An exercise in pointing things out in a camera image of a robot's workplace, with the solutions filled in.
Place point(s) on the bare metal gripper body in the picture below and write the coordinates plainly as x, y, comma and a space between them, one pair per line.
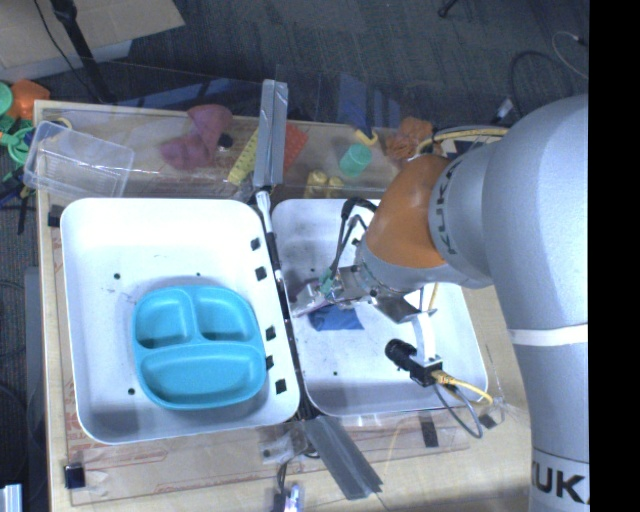
356, 286

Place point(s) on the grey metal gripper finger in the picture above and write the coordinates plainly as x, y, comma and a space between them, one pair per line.
306, 306
312, 290

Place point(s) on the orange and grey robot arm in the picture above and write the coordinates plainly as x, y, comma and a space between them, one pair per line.
525, 210

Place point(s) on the blue packet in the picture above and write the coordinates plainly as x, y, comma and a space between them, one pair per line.
336, 320

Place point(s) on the thin black and white rod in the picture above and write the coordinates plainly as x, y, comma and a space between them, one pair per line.
275, 260

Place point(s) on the white plastic tray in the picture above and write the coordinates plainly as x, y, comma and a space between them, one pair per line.
360, 370
150, 240

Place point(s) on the yellow toy figure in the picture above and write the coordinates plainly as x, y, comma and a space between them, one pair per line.
320, 182

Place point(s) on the blue divided plate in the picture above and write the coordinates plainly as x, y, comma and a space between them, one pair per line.
200, 350

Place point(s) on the green cup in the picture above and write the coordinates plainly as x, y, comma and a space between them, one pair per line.
356, 160

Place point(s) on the orange red ridged block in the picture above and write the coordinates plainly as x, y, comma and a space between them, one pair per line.
294, 147

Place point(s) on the yellow toy corn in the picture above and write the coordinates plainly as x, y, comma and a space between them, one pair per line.
245, 157

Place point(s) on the orange toy food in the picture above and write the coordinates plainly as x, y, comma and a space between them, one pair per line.
407, 135

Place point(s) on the clear plastic box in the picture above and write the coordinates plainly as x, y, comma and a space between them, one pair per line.
75, 160

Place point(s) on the green toy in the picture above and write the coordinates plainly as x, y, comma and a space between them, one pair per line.
15, 142

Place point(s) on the orange toy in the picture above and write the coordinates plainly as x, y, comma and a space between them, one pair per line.
30, 100

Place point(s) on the black cylinder on white bracket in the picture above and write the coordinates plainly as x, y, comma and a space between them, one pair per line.
406, 356

